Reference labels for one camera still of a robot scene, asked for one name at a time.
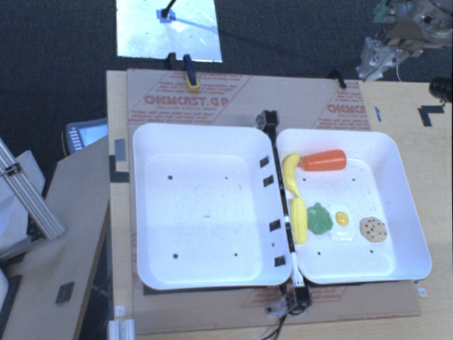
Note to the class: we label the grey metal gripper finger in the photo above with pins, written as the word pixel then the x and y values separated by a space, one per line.
pixel 369 60
pixel 398 56

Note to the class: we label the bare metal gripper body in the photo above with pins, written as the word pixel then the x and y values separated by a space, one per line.
pixel 426 25

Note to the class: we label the orange carrot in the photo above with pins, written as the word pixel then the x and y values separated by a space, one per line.
pixel 323 160

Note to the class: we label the yellow banana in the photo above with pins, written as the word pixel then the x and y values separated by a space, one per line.
pixel 290 172

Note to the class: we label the brown cardboard board red print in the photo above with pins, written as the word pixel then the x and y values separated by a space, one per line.
pixel 233 97

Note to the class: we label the thin black and white rod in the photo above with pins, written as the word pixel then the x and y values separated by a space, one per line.
pixel 281 190

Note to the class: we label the green broccoli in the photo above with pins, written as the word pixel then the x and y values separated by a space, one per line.
pixel 319 220

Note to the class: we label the white fried egg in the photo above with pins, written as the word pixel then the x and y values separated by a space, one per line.
pixel 341 225

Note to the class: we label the brown chocolate chip biscuit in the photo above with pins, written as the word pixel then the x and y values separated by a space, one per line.
pixel 373 229

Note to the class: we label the yellow corn cob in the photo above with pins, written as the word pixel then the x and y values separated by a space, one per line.
pixel 299 221

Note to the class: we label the white plastic tray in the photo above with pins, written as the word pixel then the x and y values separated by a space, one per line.
pixel 205 211
pixel 354 264

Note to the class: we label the black cylinder on white bracket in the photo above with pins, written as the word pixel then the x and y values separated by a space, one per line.
pixel 441 89

